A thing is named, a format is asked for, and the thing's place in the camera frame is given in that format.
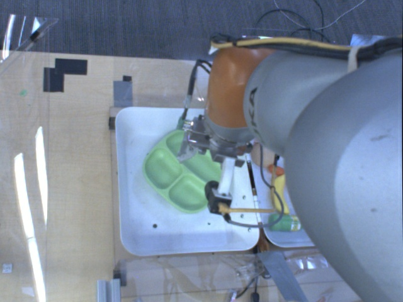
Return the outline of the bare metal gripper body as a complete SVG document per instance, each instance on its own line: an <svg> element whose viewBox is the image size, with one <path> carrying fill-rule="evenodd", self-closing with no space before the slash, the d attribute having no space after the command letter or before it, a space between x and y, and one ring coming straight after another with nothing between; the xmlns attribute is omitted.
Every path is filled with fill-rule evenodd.
<svg viewBox="0 0 403 302"><path fill-rule="evenodd" d="M198 153L210 154L214 162L222 164L234 159L242 166L244 154L251 152L253 135L247 127L229 128L214 123L207 115L200 115L186 122L186 135L198 144Z"/></svg>

